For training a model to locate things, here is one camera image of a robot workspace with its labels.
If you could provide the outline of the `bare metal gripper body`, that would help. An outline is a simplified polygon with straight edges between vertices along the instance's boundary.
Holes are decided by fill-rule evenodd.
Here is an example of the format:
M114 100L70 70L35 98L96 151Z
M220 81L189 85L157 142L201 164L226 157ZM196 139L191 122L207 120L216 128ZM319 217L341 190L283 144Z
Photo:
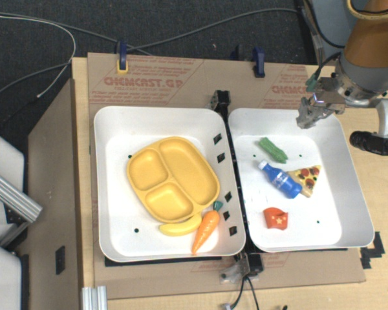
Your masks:
M331 112L343 112L347 107L372 108L387 91L388 88L367 89L353 82L347 75L334 72L318 80L311 105Z

